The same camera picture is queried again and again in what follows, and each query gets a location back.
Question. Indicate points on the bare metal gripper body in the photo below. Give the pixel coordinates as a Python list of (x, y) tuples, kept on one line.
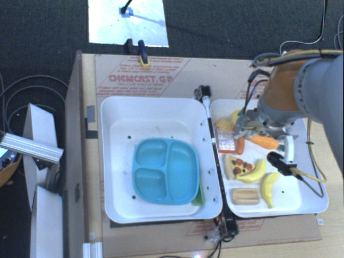
[(255, 121)]

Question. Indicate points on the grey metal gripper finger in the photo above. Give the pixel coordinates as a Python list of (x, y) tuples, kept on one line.
[(238, 135), (256, 133)]

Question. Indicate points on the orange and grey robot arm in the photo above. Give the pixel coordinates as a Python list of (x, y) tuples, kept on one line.
[(317, 90)]

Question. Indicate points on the orange toy carrot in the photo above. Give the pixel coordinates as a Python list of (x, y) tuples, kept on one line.
[(264, 142)]

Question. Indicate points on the orange toy sausage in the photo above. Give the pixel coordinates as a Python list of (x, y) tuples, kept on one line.
[(240, 146)]

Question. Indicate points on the red and white packet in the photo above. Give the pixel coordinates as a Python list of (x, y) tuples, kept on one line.
[(226, 142)]

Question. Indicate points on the yellow ridged toy biscuit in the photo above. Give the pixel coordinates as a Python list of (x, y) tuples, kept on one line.
[(223, 125)]

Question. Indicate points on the yellow round toy fruit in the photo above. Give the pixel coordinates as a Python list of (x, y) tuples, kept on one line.
[(235, 117)]

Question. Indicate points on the thin black and white rod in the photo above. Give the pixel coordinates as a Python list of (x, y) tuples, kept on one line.
[(212, 136)]

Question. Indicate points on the toy pizza slice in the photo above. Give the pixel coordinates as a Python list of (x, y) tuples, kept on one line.
[(236, 168)]

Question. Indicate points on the yellow banana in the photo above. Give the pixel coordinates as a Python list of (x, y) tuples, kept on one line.
[(268, 188), (256, 172)]

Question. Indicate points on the tan toy hot dog bun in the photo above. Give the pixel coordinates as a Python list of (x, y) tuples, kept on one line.
[(246, 197)]

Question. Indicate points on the blue divided plate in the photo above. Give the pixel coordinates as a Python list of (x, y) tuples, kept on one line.
[(180, 168)]

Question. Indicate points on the white plastic tray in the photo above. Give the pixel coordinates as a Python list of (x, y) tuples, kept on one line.
[(293, 195), (121, 154)]

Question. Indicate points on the green flat toy piece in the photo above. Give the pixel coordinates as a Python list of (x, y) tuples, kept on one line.
[(200, 197)]

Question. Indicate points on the brown cardboard board red print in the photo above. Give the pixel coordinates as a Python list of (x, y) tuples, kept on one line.
[(150, 74)]

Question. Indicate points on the black cylinder on white bracket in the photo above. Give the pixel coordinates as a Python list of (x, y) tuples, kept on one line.
[(288, 146)]

